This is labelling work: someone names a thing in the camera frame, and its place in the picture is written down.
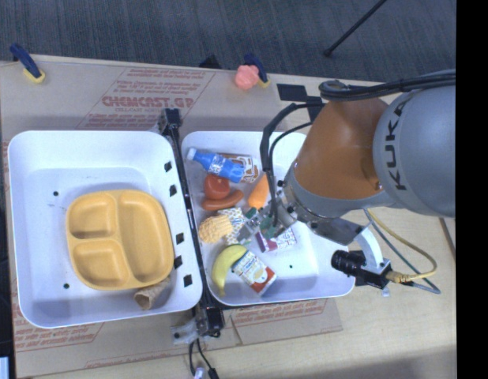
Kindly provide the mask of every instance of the bottle label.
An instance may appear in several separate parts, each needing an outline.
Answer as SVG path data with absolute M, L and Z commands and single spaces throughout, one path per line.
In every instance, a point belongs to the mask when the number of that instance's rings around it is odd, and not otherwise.
M 225 162 L 225 158 L 222 156 L 214 156 L 214 160 L 212 161 L 211 165 L 209 166 L 208 172 L 211 174 L 220 175 L 221 170 L 223 170 L 223 163 Z

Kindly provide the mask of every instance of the toy food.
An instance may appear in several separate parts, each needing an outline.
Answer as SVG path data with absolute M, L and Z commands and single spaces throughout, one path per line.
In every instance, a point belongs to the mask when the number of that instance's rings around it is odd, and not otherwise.
M 277 278 L 276 273 L 251 251 L 239 258 L 232 268 L 259 295 L 263 295 Z
M 204 193 L 208 199 L 223 199 L 230 194 L 230 180 L 215 174 L 207 174 L 204 180 Z
M 267 175 L 263 174 L 247 198 L 250 208 L 263 208 L 269 193 Z
M 220 296 L 225 295 L 225 283 L 227 282 L 227 274 L 231 266 L 246 253 L 247 248 L 245 246 L 233 244 L 225 247 L 214 260 L 211 278 L 212 282 L 218 287 Z
M 275 238 L 266 238 L 260 231 L 255 234 L 255 237 L 262 253 L 286 249 L 297 243 L 297 238 L 291 227 Z
M 218 211 L 218 215 L 227 215 L 230 219 L 232 232 L 225 235 L 225 242 L 230 244 L 238 244 L 237 235 L 240 232 L 242 225 L 246 222 L 246 218 L 242 214 L 240 208 L 227 208 Z
M 258 175 L 260 174 L 258 161 L 252 156 L 234 153 L 221 153 L 221 155 L 244 167 L 244 175 L 240 182 L 252 184 L 258 178 Z
M 200 224 L 198 235 L 203 242 L 216 243 L 233 230 L 234 228 L 228 215 L 211 216 Z
M 244 193 L 236 189 L 224 199 L 205 199 L 202 201 L 202 208 L 206 211 L 219 211 L 220 209 L 231 208 L 244 198 Z
M 255 65 L 239 66 L 235 74 L 235 84 L 242 90 L 249 90 L 260 80 L 259 73 L 260 70 Z
M 245 172 L 242 164 L 234 163 L 219 153 L 201 152 L 195 148 L 190 148 L 186 159 L 198 162 L 209 174 L 228 178 L 232 182 L 240 182 Z
M 133 299 L 143 310 L 150 310 L 170 282 L 171 277 L 168 276 L 163 281 L 160 281 L 155 285 L 143 287 L 135 292 Z

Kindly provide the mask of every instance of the white divided tray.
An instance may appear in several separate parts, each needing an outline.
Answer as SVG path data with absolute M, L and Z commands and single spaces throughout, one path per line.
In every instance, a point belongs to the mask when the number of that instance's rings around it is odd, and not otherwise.
M 270 144 L 279 135 L 279 133 L 274 133 Z M 274 173 L 278 179 L 284 178 L 302 147 L 304 139 L 305 135 L 301 133 L 291 133 L 278 142 L 273 155 Z M 261 171 L 260 142 L 261 132 L 194 132 L 183 140 L 182 154 L 185 159 L 188 149 L 193 147 L 212 152 L 250 155 L 258 160 Z M 199 163 L 190 160 L 185 160 L 185 167 L 195 219 L 199 225 L 207 217 L 216 214 L 207 212 L 201 207 L 201 202 L 205 197 L 206 171 Z M 248 209 L 246 198 L 253 185 L 241 182 L 239 184 L 231 183 L 231 187 L 232 189 L 239 188 L 244 192 L 244 199 L 236 206 L 245 213 Z M 240 277 L 229 272 L 225 287 L 226 295 L 220 297 L 219 291 L 211 279 L 211 268 L 217 254 L 225 244 L 223 239 L 216 244 L 201 241 L 205 274 L 212 295 L 219 302 L 228 306 L 249 306 L 336 297 L 350 292 L 355 284 L 355 279 L 336 271 L 331 266 L 333 253 L 336 250 L 346 250 L 347 247 L 316 236 L 305 224 L 300 222 L 294 223 L 292 230 L 298 242 L 287 249 L 262 253 L 255 238 L 248 245 L 249 250 L 263 260 L 278 276 L 276 282 L 262 296 L 257 295 Z
M 28 131 L 9 144 L 9 178 L 21 312 L 41 328 L 188 310 L 202 282 L 172 148 L 153 132 Z M 156 304 L 143 311 L 135 290 L 84 285 L 69 259 L 66 210 L 80 195 L 142 190 L 163 206 L 178 264 Z

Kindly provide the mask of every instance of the toy banana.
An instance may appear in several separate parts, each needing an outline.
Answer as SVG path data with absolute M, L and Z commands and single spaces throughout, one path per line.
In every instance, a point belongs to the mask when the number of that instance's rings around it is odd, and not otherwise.
M 212 265 L 212 282 L 220 290 L 220 296 L 225 295 L 225 282 L 227 280 L 227 274 L 231 266 L 246 254 L 247 248 L 240 244 L 232 244 L 223 249 L 221 253 L 216 257 L 214 264 Z

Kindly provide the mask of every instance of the toy carrot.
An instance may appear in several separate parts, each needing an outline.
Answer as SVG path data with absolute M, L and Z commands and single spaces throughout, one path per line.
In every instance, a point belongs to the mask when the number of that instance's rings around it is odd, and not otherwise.
M 248 205 L 251 208 L 263 208 L 265 202 L 267 201 L 268 193 L 267 175 L 263 174 L 253 188 L 253 191 L 251 191 L 250 196 L 247 198 Z

